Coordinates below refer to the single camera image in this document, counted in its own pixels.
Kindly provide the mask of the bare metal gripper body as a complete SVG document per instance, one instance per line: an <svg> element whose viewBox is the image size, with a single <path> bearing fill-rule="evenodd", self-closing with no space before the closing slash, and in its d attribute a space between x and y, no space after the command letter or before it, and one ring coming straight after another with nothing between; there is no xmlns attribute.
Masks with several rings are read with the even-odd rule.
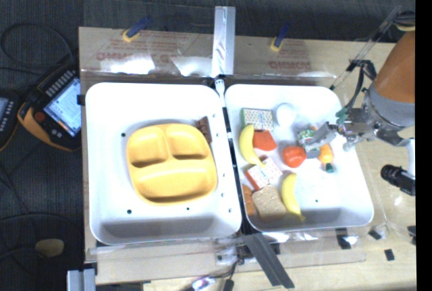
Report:
<svg viewBox="0 0 432 291"><path fill-rule="evenodd" d="M344 150L363 141L382 140L394 147L406 147L407 139L398 132L403 127L387 121L372 109L341 109L336 113L338 132L346 138Z"/></svg>

